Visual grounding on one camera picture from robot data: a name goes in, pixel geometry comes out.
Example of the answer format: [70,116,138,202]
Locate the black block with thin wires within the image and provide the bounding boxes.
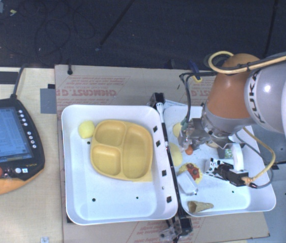
[177,216,193,236]
[149,92,165,109]

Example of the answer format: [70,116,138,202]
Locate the black cylinder on white bracket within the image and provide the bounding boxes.
[215,142,250,188]

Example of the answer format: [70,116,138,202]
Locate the brown cardboard board red print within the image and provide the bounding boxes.
[54,64,271,243]

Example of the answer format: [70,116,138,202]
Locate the yellow divided plate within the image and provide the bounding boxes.
[90,119,154,182]

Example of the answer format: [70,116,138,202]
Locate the yellow toy lemon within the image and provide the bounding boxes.
[78,120,96,140]

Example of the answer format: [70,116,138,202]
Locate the tan toy cone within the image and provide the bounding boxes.
[187,200,215,214]

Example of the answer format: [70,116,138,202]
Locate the thin black and white rod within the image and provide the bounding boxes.
[156,102,187,221]

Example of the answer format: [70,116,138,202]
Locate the pale yellow oval toy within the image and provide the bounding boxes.
[169,142,184,167]

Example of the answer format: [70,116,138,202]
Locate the white plastic tray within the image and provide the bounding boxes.
[61,104,179,226]
[163,105,277,218]

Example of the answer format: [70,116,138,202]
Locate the white carton black print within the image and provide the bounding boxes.
[204,157,221,177]

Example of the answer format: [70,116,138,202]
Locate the pale yellow round toy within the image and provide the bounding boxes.
[172,122,184,138]

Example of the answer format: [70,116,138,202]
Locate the toy pizza slice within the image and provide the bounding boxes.
[178,162,203,185]

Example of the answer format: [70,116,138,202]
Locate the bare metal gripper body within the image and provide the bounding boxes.
[182,117,220,148]

